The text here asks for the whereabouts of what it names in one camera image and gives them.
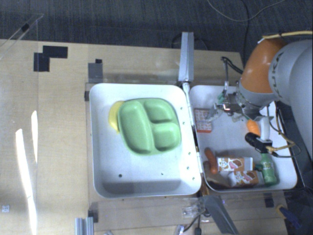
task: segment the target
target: food package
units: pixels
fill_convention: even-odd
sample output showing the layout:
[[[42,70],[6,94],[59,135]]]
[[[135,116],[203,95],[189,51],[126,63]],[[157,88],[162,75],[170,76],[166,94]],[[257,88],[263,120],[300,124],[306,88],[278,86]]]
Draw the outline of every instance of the food package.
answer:
[[[253,170],[252,158],[217,158],[219,171],[248,171]]]
[[[231,187],[264,185],[262,173],[257,170],[233,171],[228,175],[228,180]]]
[[[203,162],[203,169],[207,182],[214,183],[221,187],[230,188],[229,182],[227,180],[227,172],[226,175],[223,175],[223,173],[213,174],[210,170],[210,164],[208,161]]]
[[[197,132],[210,133],[212,131],[212,124],[206,119],[208,114],[208,109],[194,109]]]

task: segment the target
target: black tape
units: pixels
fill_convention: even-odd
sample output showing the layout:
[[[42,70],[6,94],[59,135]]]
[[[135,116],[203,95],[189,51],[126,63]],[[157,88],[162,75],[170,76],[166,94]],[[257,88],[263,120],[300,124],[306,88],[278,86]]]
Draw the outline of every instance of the black tape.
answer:
[[[52,58],[67,58],[67,47],[44,46],[43,54]]]
[[[22,27],[21,30],[22,32],[26,32],[29,29],[29,24],[25,23]]]
[[[85,102],[89,102],[89,92],[88,91],[85,91],[84,98],[85,98]]]
[[[34,53],[34,71],[50,71],[50,57],[67,58],[67,49],[68,47],[44,46],[42,53]]]
[[[274,207],[274,200],[271,193],[264,193],[264,201],[266,208],[273,208]]]
[[[88,217],[93,217],[93,222],[94,223],[98,223],[99,222],[99,217],[98,217],[98,212],[97,211],[88,210]]]
[[[103,83],[103,65],[102,63],[88,64],[88,82],[97,84]]]
[[[34,71],[50,71],[50,59],[42,53],[34,53]]]

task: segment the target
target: cardboard box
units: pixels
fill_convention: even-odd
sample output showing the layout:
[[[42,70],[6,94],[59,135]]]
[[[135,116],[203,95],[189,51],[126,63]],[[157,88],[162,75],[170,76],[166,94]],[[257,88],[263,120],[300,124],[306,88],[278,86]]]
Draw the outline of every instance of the cardboard box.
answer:
[[[262,173],[256,170],[233,171],[228,175],[228,179],[232,187],[249,187],[264,184]]]
[[[194,109],[197,132],[210,133],[212,131],[212,124],[206,119],[208,114],[208,109]]]
[[[217,158],[219,171],[248,171],[253,170],[252,158]]]

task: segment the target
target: metal bracket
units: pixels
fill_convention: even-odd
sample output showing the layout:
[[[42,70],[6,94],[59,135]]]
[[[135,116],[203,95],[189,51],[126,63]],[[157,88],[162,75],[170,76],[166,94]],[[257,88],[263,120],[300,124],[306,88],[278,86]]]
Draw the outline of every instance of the metal bracket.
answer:
[[[201,159],[200,152],[197,152],[197,159],[198,159],[199,172],[203,173],[202,159]]]
[[[186,101],[188,105],[188,112],[189,112],[191,126],[192,128],[195,128],[194,114],[192,112],[192,106],[191,106],[190,97],[189,97],[189,91],[190,91],[189,83],[187,82],[183,83],[182,90],[185,92],[185,95],[186,95]]]
[[[93,217],[75,219],[75,235],[94,235]]]
[[[88,63],[88,82],[103,83],[103,64],[101,59],[96,59],[95,63]]]
[[[222,234],[239,234],[220,196],[208,195],[202,198],[206,210],[212,215],[212,218]]]
[[[178,82],[194,80],[194,42],[193,32],[182,33]]]

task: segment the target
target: green divided plate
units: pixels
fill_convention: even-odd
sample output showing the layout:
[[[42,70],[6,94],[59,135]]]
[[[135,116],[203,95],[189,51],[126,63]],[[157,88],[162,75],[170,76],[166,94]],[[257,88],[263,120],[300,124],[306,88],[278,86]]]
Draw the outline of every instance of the green divided plate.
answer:
[[[118,127],[126,146],[140,155],[170,151],[181,142],[175,110],[160,98],[126,101],[118,111]]]

